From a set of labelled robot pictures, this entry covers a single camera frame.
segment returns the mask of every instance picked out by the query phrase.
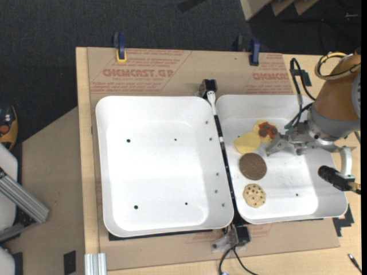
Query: cookie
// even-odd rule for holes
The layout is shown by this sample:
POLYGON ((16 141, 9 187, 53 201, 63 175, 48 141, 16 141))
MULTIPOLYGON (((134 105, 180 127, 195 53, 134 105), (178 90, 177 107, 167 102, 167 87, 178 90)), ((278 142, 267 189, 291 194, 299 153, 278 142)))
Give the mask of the cookie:
POLYGON ((234 142, 236 150, 241 154, 256 151, 261 145, 261 138, 257 133, 247 132, 238 137, 234 142))
POLYGON ((253 127, 253 131, 260 136, 261 141, 265 144, 270 144, 278 134, 277 127, 266 120, 258 120, 253 127))
POLYGON ((265 204, 266 193, 261 186, 256 183, 251 183, 245 186, 243 198, 250 207, 258 208, 265 204))
POLYGON ((247 153, 240 159, 240 171, 248 179, 259 180, 267 172, 264 159, 256 153, 247 153))

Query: black floor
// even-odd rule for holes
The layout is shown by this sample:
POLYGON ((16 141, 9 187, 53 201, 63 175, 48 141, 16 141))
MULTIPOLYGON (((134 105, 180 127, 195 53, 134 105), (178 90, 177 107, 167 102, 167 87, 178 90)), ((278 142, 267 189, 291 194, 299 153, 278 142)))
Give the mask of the black floor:
POLYGON ((347 12, 361 14, 361 0, 321 0, 302 16, 266 6, 248 22, 240 0, 0 0, 0 101, 14 105, 25 140, 77 106, 75 47, 110 46, 116 30, 130 48, 230 51, 241 34, 264 52, 351 52, 360 20, 281 21, 347 12))

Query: wooden table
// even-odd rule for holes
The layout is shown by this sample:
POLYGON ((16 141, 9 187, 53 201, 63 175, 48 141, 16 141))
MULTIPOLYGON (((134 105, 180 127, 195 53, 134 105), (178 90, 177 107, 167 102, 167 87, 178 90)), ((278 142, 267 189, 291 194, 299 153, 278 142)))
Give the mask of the wooden table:
MULTIPOLYGON (((310 74, 313 86, 309 89, 313 95, 320 90, 323 82, 313 74, 314 65, 319 56, 284 55, 286 64, 292 57, 296 57, 301 67, 310 74)), ((93 161, 93 146, 91 134, 91 103, 89 99, 88 78, 88 52, 87 48, 76 49, 77 86, 79 96, 79 124, 80 124, 80 149, 81 149, 81 176, 83 184, 83 209, 84 209, 84 238, 85 252, 97 254, 99 249, 99 235, 97 223, 95 172, 93 161)), ((360 145, 354 135, 347 140, 340 141, 345 146, 355 146, 353 151, 353 172, 360 182, 361 159, 360 145)), ((338 156, 334 158, 337 168, 341 162, 338 156)), ((352 227, 342 229, 340 238, 341 247, 309 252, 274 254, 268 256, 248 257, 244 259, 245 266, 257 274, 358 274, 358 270, 350 262, 348 254, 351 253, 361 264, 361 198, 352 193, 346 193, 354 217, 352 227)), ((243 274, 241 266, 236 259, 227 259, 223 270, 229 270, 231 275, 243 274)), ((217 274, 218 261, 205 261, 178 265, 158 266, 149 268, 118 270, 108 274, 217 274)))

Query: brown cookie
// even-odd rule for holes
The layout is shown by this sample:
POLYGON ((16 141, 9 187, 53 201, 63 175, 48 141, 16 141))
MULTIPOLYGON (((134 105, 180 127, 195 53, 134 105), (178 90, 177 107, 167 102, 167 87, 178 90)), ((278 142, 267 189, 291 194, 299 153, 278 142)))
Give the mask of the brown cookie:
POLYGON ((245 186, 243 198, 250 207, 258 208, 265 204, 266 193, 261 186, 251 183, 245 186))
POLYGON ((256 153, 247 153, 240 159, 240 171, 248 179, 259 180, 267 171, 264 159, 256 153))

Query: blue clamp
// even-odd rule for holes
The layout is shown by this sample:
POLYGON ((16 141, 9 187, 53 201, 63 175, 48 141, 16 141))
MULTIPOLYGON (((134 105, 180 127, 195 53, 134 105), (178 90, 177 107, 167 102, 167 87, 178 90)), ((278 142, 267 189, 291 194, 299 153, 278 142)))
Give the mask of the blue clamp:
POLYGON ((258 66, 259 65, 259 52, 260 52, 260 41, 256 38, 253 38, 250 42, 250 65, 258 66))
POLYGON ((112 44, 116 48, 117 62, 125 63, 127 60, 125 50, 125 35, 123 33, 115 32, 112 44))

